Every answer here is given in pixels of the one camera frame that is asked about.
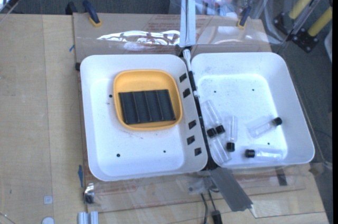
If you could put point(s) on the white plastic tray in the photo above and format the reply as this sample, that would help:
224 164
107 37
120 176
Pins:
237 80
137 154

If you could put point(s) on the yellow plate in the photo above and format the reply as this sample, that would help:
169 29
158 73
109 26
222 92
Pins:
144 80

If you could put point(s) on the black ribbed rack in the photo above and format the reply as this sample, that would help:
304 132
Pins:
146 106

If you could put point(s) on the clear plastic bottle, black cap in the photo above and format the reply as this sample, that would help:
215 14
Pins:
249 153
211 132
219 129
230 146
277 121

